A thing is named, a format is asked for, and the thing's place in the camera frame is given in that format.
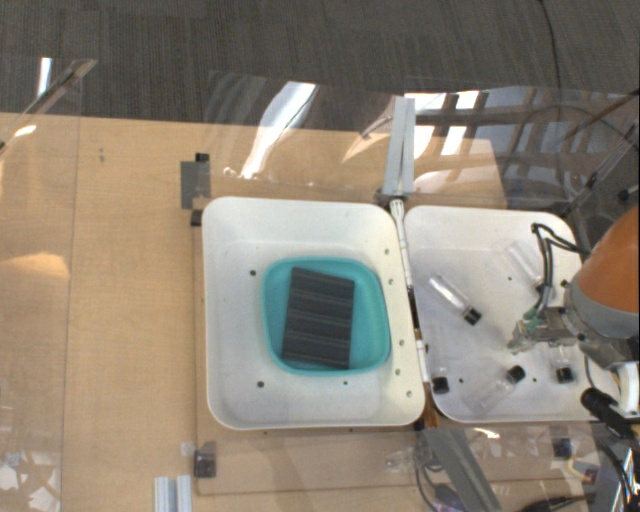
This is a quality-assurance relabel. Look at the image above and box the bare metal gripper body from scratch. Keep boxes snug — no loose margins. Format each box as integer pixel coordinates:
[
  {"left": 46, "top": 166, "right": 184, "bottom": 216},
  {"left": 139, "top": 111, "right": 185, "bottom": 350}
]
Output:
[{"left": 532, "top": 304, "right": 630, "bottom": 372}]

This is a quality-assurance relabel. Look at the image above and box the white plastic tray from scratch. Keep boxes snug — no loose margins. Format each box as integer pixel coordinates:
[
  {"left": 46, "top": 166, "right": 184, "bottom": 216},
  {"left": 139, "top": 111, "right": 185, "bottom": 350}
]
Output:
[
  {"left": 401, "top": 204, "right": 607, "bottom": 426},
  {"left": 200, "top": 195, "right": 427, "bottom": 432}
]

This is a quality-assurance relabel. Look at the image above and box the thin black and white rod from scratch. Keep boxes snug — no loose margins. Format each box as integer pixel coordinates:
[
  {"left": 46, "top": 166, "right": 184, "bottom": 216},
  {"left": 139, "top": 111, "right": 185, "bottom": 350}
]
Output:
[{"left": 388, "top": 198, "right": 432, "bottom": 387}]

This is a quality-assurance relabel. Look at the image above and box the teal plate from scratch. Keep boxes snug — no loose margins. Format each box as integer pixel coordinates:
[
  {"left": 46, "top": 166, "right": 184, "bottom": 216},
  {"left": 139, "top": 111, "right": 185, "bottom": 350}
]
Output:
[{"left": 260, "top": 256, "right": 393, "bottom": 376}]

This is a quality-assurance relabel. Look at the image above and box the dark grey striped flat packet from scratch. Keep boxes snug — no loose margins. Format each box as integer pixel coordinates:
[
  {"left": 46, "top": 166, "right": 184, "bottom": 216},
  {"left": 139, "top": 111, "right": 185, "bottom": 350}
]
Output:
[{"left": 279, "top": 266, "right": 357, "bottom": 372}]

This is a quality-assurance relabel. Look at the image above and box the black cylinder on white bracket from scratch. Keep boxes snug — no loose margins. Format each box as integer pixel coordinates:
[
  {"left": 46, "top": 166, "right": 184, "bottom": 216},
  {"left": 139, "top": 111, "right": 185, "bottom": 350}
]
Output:
[{"left": 579, "top": 361, "right": 640, "bottom": 437}]

